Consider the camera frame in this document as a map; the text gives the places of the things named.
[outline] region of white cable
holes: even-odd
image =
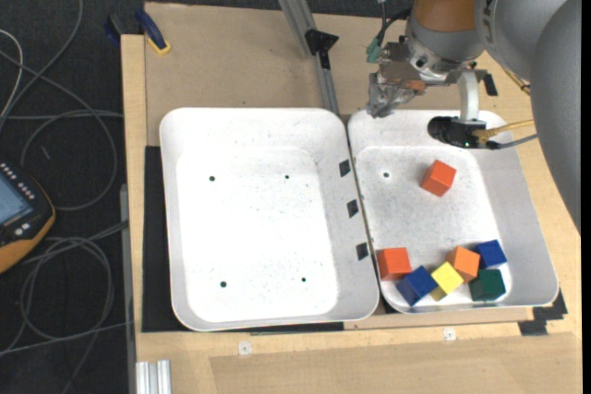
[[[15,36],[13,34],[9,33],[6,30],[0,29],[0,33],[2,33],[3,35],[7,36],[8,38],[10,38],[10,40],[12,40],[13,43],[17,46],[19,62],[21,64],[23,64],[25,55],[22,52],[22,47],[20,46],[20,43],[18,42],[18,40],[15,38]],[[10,97],[8,97],[8,101],[6,102],[6,105],[4,106],[4,109],[2,109],[2,112],[0,112],[0,117],[6,113],[6,110],[8,109],[8,106],[10,105],[10,103],[12,102],[12,100],[15,98],[15,94],[17,93],[18,86],[20,86],[20,80],[21,79],[22,79],[22,67],[20,67],[18,69],[17,82],[15,83],[15,87],[12,89],[12,92],[10,93]]]

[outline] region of red block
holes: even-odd
[[[412,272],[406,248],[386,248],[378,253],[378,269],[382,281],[402,278]]]
[[[455,168],[442,161],[435,160],[427,169],[421,187],[441,197],[452,187],[454,177]]]

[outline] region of blue block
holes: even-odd
[[[423,266],[419,266],[396,284],[398,292],[411,306],[437,288],[437,282]]]
[[[507,257],[502,251],[499,240],[478,244],[475,251],[480,254],[480,267],[482,269],[494,268],[507,262]]]

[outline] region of wooden table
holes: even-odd
[[[172,44],[158,56],[139,35],[122,39],[127,185],[138,361],[171,360],[175,394],[378,392],[581,392],[581,239],[536,141],[518,152],[568,309],[548,335],[523,336],[531,308],[386,315],[345,324],[339,332],[267,334],[141,332],[144,149],[158,145],[162,116],[179,106],[319,107],[314,64],[298,51],[281,12],[148,3]],[[365,107],[365,47],[373,18],[315,16],[319,30],[340,36],[331,50],[343,116]],[[389,30],[392,41],[404,25]],[[481,109],[507,122],[531,118],[529,98],[488,56],[499,90],[482,90]],[[409,107],[457,109],[457,91],[431,89]],[[515,132],[525,136],[530,130]],[[453,327],[457,340],[444,340]],[[249,341],[252,354],[239,355]]]

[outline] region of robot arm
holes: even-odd
[[[529,81],[541,147],[580,232],[581,5],[582,0],[416,0],[404,43],[388,43],[380,70],[370,75],[368,111],[383,116],[428,87],[452,83],[462,86],[463,102],[470,101],[475,81],[486,74],[474,69],[475,60],[487,51]],[[477,89],[474,101],[477,114]],[[473,148],[474,140],[445,137],[486,126],[469,111],[464,103],[466,116],[439,122],[431,135]]]

